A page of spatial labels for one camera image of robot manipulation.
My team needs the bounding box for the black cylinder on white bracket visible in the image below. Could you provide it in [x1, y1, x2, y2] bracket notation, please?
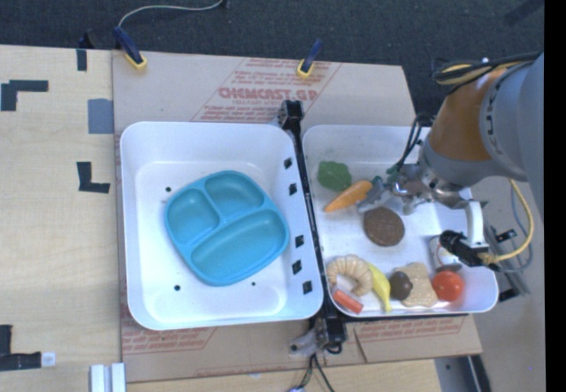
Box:
[439, 199, 493, 270]

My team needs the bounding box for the brown cardboard board red print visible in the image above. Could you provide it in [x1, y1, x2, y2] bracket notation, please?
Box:
[111, 49, 484, 383]

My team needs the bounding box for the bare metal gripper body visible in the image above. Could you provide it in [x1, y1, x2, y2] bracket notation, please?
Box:
[386, 162, 472, 216]

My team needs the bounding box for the blue divided plate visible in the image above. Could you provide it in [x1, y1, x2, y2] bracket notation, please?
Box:
[164, 169, 292, 288]

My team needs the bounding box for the orange-red sausage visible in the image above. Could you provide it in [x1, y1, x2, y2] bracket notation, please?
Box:
[332, 288, 365, 315]

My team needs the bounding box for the brown round biscuit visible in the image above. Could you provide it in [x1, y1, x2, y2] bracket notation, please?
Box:
[363, 206, 407, 249]

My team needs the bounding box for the beige croissant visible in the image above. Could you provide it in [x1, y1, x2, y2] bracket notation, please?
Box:
[325, 253, 375, 297]

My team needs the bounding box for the white plastic tray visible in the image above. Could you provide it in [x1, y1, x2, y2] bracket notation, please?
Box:
[302, 124, 501, 319]
[119, 120, 325, 332]

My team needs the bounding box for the yellow banana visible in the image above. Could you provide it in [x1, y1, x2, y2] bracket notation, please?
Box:
[366, 262, 394, 314]

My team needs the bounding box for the black block with thin wires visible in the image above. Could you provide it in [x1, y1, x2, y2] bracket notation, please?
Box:
[289, 317, 348, 356]
[275, 99, 306, 131]

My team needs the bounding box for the thin black and white rod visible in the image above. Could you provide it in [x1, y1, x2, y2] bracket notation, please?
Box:
[291, 127, 340, 321]

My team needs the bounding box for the beige bread slice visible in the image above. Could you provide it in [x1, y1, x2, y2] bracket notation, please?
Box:
[393, 261, 440, 309]

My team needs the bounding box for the red tomato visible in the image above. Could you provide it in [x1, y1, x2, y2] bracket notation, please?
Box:
[431, 269, 466, 304]

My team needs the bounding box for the dark brown round ball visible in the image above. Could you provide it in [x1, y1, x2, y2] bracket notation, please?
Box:
[388, 270, 415, 302]

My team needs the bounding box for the orange carrot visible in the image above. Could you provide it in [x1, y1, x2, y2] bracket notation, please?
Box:
[323, 179, 374, 214]

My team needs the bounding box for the green broccoli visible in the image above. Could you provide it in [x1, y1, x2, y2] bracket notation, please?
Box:
[316, 159, 354, 194]

